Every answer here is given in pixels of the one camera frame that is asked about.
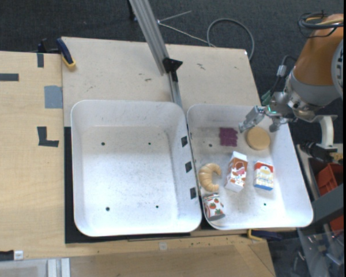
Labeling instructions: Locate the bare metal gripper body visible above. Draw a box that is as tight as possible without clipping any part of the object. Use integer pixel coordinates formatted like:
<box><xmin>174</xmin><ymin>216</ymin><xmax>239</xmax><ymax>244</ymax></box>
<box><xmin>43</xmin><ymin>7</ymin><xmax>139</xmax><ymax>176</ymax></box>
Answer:
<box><xmin>264</xmin><ymin>91</ymin><xmax>317</xmax><ymax>123</ymax></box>

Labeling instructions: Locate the white plastic tray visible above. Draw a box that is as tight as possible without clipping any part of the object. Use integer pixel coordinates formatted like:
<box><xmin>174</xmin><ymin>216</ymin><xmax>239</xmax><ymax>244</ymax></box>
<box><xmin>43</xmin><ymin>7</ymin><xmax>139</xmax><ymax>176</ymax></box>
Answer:
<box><xmin>70</xmin><ymin>99</ymin><xmax>203</xmax><ymax>238</ymax></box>
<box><xmin>186</xmin><ymin>103</ymin><xmax>314</xmax><ymax>231</ymax></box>

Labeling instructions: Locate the white can with tomato print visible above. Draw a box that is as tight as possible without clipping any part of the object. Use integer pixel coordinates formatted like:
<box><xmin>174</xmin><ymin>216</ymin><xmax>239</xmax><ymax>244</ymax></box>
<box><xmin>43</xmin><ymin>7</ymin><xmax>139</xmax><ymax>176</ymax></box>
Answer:
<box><xmin>202</xmin><ymin>192</ymin><xmax>227</xmax><ymax>222</ymax></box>

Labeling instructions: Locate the brown and white carton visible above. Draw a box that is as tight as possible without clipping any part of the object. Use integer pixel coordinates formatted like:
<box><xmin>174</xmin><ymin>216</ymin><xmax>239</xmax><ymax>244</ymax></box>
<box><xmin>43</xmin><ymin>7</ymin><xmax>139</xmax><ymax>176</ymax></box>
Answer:
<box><xmin>224</xmin><ymin>151</ymin><xmax>249</xmax><ymax>194</ymax></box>

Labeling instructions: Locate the tan croissant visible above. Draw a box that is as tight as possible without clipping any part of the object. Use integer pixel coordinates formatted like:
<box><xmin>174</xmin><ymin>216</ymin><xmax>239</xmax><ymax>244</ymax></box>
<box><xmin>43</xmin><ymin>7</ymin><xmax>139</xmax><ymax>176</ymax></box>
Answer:
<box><xmin>197</xmin><ymin>162</ymin><xmax>223</xmax><ymax>192</ymax></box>

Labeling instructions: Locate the black cylinder on white bracket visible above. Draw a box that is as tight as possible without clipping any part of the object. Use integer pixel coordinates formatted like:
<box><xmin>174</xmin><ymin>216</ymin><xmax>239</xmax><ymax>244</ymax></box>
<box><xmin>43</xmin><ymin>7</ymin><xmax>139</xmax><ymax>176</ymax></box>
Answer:
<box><xmin>298</xmin><ymin>115</ymin><xmax>339</xmax><ymax>162</ymax></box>

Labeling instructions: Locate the red white blue carton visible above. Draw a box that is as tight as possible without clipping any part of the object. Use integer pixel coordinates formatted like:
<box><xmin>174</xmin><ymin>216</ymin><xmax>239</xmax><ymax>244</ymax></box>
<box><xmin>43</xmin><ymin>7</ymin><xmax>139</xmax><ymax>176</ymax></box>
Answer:
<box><xmin>253</xmin><ymin>160</ymin><xmax>275</xmax><ymax>192</ymax></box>

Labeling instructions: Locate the round tan biscuit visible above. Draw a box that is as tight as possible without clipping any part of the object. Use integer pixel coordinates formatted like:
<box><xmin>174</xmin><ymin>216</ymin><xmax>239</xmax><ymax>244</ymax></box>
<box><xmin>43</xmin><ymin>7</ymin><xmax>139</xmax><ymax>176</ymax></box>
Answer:
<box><xmin>245</xmin><ymin>126</ymin><xmax>272</xmax><ymax>151</ymax></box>

